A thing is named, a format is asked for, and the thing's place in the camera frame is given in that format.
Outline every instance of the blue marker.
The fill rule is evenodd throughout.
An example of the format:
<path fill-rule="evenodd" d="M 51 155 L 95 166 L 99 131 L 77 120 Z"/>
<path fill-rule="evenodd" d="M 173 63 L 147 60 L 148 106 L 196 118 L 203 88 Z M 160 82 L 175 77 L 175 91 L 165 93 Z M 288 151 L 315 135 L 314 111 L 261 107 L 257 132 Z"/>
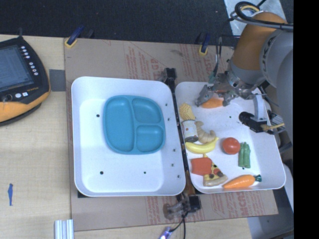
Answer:
<path fill-rule="evenodd" d="M 10 200 L 10 206 L 12 206 L 12 195 L 13 195 L 13 184 L 10 183 L 9 189 L 8 189 L 8 194 L 9 194 L 9 200 Z"/>

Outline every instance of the dark background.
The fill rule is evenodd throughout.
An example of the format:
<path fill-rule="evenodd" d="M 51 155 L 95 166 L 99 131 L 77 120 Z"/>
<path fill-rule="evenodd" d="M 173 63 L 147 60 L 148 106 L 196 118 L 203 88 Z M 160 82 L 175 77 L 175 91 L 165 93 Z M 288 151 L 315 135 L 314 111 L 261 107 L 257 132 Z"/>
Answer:
<path fill-rule="evenodd" d="M 280 2 L 293 23 L 294 0 Z M 82 24 L 80 37 L 192 44 L 228 17 L 224 0 L 0 0 L 0 34 L 68 37 Z M 232 34 L 229 24 L 223 33 Z"/>

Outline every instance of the red tomato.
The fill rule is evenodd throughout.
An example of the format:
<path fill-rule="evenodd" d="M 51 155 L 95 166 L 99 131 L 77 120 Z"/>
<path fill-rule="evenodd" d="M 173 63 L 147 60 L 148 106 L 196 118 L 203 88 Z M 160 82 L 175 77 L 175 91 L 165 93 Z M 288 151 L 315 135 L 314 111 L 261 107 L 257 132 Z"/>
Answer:
<path fill-rule="evenodd" d="M 228 137 L 223 141 L 223 149 L 227 154 L 236 154 L 240 150 L 240 143 L 233 137 Z"/>

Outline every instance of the yellow banana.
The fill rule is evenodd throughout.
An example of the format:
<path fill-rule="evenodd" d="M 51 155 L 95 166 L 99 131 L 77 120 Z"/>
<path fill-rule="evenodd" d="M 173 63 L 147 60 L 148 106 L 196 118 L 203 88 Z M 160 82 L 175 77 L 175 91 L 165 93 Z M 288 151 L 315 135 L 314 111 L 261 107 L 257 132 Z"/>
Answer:
<path fill-rule="evenodd" d="M 212 151 L 215 146 L 216 146 L 216 142 L 219 138 L 216 137 L 213 141 L 210 141 L 208 143 L 205 144 L 197 144 L 197 143 L 193 143 L 193 142 L 186 142 L 185 143 L 185 147 L 187 150 L 189 150 L 192 153 L 195 154 L 205 154 L 205 153 L 209 153 L 210 151 Z"/>

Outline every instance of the blue plate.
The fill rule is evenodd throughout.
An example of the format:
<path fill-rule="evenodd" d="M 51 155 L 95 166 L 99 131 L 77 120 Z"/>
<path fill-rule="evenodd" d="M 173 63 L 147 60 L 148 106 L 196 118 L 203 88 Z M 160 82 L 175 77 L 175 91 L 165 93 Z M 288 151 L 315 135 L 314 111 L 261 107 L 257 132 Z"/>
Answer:
<path fill-rule="evenodd" d="M 109 147 L 121 154 L 150 154 L 165 144 L 162 111 L 149 98 L 109 98 L 103 111 L 103 130 Z"/>

